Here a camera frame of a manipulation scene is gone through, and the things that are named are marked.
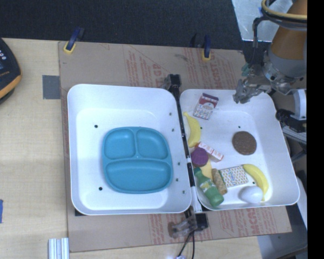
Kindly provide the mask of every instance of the cardboard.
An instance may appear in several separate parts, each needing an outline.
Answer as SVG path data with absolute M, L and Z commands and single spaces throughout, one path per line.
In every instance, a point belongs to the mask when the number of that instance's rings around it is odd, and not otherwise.
M 70 193 L 68 114 L 66 96 L 75 84 L 161 87 L 168 74 L 180 74 L 181 91 L 188 88 L 235 89 L 245 63 L 233 50 L 211 50 L 204 62 L 199 48 L 77 43 L 72 54 L 59 43 L 60 86 L 64 131 L 67 225 L 71 252 L 184 242 L 172 238 L 168 226 L 185 214 L 84 216 L 76 214 Z M 196 241 L 291 232 L 286 207 L 205 212 L 209 227 Z

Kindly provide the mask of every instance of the soda bottle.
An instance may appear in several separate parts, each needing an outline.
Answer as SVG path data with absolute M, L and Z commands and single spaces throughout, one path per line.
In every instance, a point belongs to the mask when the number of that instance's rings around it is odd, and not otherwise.
M 214 207 L 220 205 L 225 199 L 220 192 L 218 192 L 213 181 L 204 176 L 199 167 L 194 168 L 193 173 L 197 177 L 198 185 L 209 199 L 210 204 Z

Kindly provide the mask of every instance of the wooden table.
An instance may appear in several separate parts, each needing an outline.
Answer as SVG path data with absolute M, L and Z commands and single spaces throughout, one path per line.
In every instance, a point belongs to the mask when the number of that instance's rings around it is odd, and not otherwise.
M 43 75 L 59 75 L 58 42 L 4 39 L 23 79 L 0 105 L 0 258 L 48 258 L 68 236 L 60 99 L 43 99 Z M 183 244 L 71 253 L 70 258 L 176 258 Z M 191 258 L 192 242 L 183 254 Z M 195 243 L 195 258 L 261 258 L 257 237 Z

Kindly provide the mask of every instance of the blue plate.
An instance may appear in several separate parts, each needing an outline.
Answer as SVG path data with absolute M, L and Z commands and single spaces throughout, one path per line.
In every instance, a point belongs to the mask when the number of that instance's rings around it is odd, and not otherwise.
M 169 145 L 160 132 L 151 128 L 110 130 L 103 140 L 102 163 L 107 183 L 122 193 L 158 192 L 173 178 Z

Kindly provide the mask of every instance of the brown cylinder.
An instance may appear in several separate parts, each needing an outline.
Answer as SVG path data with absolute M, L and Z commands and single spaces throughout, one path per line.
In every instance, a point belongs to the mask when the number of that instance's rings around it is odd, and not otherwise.
M 307 16 L 307 0 L 297 0 L 287 13 Z M 289 30 L 279 27 L 271 43 L 272 52 L 284 59 L 303 59 L 306 31 Z

